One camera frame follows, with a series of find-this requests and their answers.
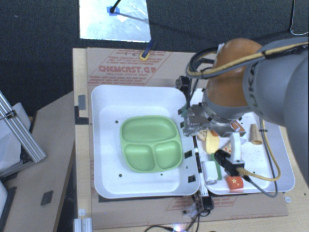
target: black carpet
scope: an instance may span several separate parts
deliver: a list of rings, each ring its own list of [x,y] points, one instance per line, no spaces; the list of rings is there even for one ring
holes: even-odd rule
[[[294,37],[292,0],[147,0],[158,50],[196,52],[237,37],[266,44]],[[308,30],[309,0],[297,0],[295,31]],[[81,40],[79,0],[0,0],[0,90],[27,113],[72,91],[75,47],[143,49],[146,44]]]

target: cardboard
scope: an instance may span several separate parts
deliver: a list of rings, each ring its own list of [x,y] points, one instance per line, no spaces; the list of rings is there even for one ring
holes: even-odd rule
[[[87,49],[87,87],[89,113],[89,149],[91,172],[91,205],[93,229],[148,226],[190,222],[183,215],[193,200],[191,197],[106,200],[94,187],[91,92],[101,84],[172,87],[185,74],[193,53],[150,52],[146,62],[139,60],[139,50]],[[199,82],[205,87],[206,82]],[[264,194],[214,197],[211,216],[201,221],[263,218],[288,215],[282,193],[270,199]]]

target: yellow cable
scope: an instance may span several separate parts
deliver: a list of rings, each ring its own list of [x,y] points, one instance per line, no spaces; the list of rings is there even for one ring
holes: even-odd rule
[[[268,147],[268,150],[269,150],[269,153],[270,153],[270,156],[272,158],[272,160],[274,161],[275,165],[276,165],[276,168],[278,170],[278,175],[277,177],[275,178],[267,178],[267,177],[264,177],[264,176],[261,176],[261,175],[258,175],[258,174],[253,174],[251,172],[249,172],[248,170],[244,169],[244,168],[237,168],[236,170],[242,174],[242,175],[250,175],[250,176],[253,176],[253,177],[256,177],[256,178],[259,178],[259,179],[262,179],[262,180],[267,180],[267,181],[276,181],[276,180],[279,180],[280,177],[281,177],[281,170],[280,170],[280,167],[274,157],[274,154],[270,148],[270,145],[269,145],[269,141],[268,141],[268,138],[267,138],[267,135],[266,135],[266,132],[265,132],[265,123],[264,123],[264,120],[262,119],[262,130],[263,130],[263,134],[264,134],[264,138],[265,138],[265,143]]]
[[[266,50],[264,52],[254,53],[254,54],[236,59],[236,60],[229,62],[227,64],[224,64],[222,66],[219,66],[218,68],[206,70],[206,71],[203,71],[203,72],[193,72],[193,71],[190,70],[189,65],[188,65],[187,66],[187,73],[191,76],[203,76],[203,75],[208,75],[208,74],[214,74],[214,73],[226,70],[230,67],[233,67],[237,64],[244,63],[244,62],[249,61],[249,60],[254,60],[254,59],[257,59],[257,58],[264,57],[264,56],[269,56],[269,55],[272,55],[272,54],[275,54],[275,53],[279,53],[279,52],[283,52],[283,51],[293,49],[294,47],[297,47],[297,46],[308,45],[308,44],[309,44],[309,42],[306,41],[306,42],[301,42],[301,43],[297,43],[297,44],[291,44],[291,45],[273,48],[273,49],[270,49],[270,50]]]

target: green plate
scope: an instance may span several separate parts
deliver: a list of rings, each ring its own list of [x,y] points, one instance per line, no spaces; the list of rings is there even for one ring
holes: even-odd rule
[[[178,129],[165,116],[127,119],[121,125],[120,140],[126,163],[139,173],[171,170],[183,160]]]

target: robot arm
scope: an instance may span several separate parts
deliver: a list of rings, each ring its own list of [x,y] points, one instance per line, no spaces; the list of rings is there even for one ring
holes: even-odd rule
[[[210,79],[202,102],[188,105],[183,113],[184,134],[210,129],[227,137],[235,132],[231,123],[254,111],[266,121],[287,128],[295,158],[309,184],[308,38],[281,40],[263,47],[235,39],[220,50],[212,70],[198,72],[195,62],[203,55],[196,54],[187,68],[190,78]]]

